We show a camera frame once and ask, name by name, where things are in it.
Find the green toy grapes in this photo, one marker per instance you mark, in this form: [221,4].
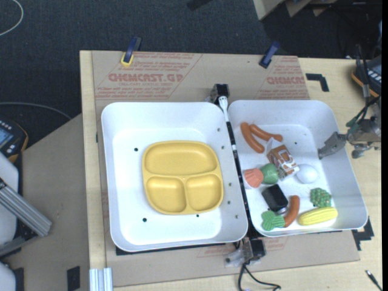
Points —
[320,197]

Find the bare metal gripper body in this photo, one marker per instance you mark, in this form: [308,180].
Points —
[363,135]

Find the black box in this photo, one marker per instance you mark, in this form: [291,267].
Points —
[274,197]

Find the thin black and white rod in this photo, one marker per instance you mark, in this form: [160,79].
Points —
[232,144]

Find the white plastic tray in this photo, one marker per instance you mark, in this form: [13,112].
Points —
[169,226]
[336,174]

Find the brown cardboard board red print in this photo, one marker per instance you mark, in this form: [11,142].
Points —
[188,265]

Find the orange toy sausage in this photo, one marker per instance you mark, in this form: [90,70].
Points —
[251,139]
[293,211]
[263,132]

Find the orange and white carton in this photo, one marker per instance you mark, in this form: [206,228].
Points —
[282,159]

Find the white toy egg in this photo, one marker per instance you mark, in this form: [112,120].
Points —
[307,174]

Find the green toy broccoli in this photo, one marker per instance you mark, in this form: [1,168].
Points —
[271,221]

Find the yellow divided plate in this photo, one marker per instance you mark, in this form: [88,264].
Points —
[182,156]

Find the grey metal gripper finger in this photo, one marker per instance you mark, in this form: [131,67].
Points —
[329,151]
[335,138]

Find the yellow toy corn cob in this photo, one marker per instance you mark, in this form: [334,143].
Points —
[318,216]

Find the orange ridged toy food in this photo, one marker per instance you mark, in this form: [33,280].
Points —
[253,178]

